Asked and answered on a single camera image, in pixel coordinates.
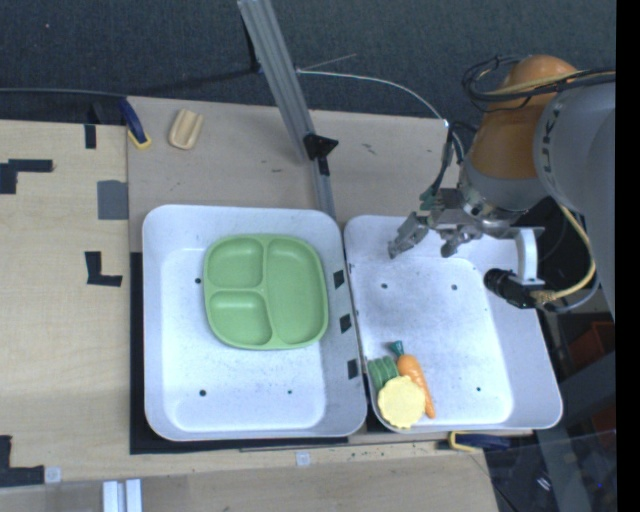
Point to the thin black rod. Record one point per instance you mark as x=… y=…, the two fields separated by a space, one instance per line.
x=356 y=320

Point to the green ridged toy vegetable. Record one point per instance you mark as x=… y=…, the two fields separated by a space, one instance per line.
x=382 y=371

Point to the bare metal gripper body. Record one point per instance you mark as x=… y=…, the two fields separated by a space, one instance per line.
x=467 y=216

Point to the green divided plate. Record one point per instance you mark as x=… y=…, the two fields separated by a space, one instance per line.
x=295 y=295

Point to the brown cardboard board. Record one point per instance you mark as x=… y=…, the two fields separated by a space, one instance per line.
x=240 y=170

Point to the yellow round toy biscuit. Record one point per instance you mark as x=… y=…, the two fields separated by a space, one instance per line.
x=400 y=404

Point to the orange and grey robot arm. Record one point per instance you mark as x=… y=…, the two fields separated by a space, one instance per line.
x=575 y=150

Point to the black cylinder on white bracket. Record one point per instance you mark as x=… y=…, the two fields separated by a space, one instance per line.
x=510 y=287

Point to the white plastic tray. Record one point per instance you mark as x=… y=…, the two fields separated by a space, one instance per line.
x=450 y=340
x=240 y=390

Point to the orange toy carrot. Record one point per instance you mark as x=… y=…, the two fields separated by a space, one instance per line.
x=414 y=372

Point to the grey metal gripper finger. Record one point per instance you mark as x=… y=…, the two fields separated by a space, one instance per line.
x=454 y=243
x=409 y=234

